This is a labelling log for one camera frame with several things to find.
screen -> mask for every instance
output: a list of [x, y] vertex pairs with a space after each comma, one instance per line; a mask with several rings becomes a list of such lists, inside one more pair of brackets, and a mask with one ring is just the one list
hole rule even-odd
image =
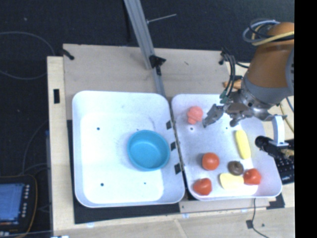
[[23, 183], [0, 184], [0, 222], [18, 219], [23, 186]]

black clamp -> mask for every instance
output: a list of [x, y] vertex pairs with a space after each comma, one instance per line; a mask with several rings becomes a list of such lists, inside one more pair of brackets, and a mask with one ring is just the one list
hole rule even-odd
[[162, 72], [160, 70], [160, 66], [165, 63], [166, 59], [159, 58], [154, 55], [149, 57], [152, 68], [155, 68], [157, 71], [157, 75], [161, 76]]

blue plate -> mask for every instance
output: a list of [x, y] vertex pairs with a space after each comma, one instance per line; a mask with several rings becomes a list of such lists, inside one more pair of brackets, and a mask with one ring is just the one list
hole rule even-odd
[[167, 164], [170, 156], [166, 140], [151, 130], [135, 132], [129, 138], [127, 150], [132, 164], [143, 171], [161, 169]]

wooden table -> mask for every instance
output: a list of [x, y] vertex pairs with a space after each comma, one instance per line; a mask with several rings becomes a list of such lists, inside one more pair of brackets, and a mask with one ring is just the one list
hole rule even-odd
[[[180, 213], [122, 218], [75, 224], [66, 121], [71, 119], [71, 99], [80, 90], [156, 92], [152, 73], [146, 70], [139, 48], [65, 44], [75, 57], [48, 57], [48, 92], [50, 111], [50, 147], [52, 173], [52, 210], [54, 235], [70, 237], [258, 237], [248, 229], [252, 219], [253, 200], [179, 202]], [[156, 49], [156, 55], [167, 61], [162, 66], [166, 97], [180, 93], [219, 94], [228, 80], [228, 70], [220, 66], [220, 52]], [[237, 68], [243, 75], [245, 69]], [[283, 110], [294, 117], [287, 103]], [[272, 114], [282, 114], [274, 107]], [[272, 137], [270, 123], [264, 123]], [[286, 139], [294, 138], [285, 123]], [[258, 198], [254, 225], [269, 237], [295, 235], [294, 184], [284, 185], [285, 208], [266, 210], [275, 198]]]

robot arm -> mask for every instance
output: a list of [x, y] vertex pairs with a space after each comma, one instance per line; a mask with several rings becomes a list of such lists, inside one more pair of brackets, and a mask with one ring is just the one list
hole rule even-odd
[[[246, 38], [249, 31], [252, 39]], [[268, 110], [294, 95], [294, 23], [252, 22], [243, 37], [258, 48], [243, 77], [241, 89], [220, 96], [223, 105], [212, 106], [203, 120], [204, 127], [216, 122], [224, 113], [232, 118], [231, 126], [253, 116], [262, 121], [273, 120]]]

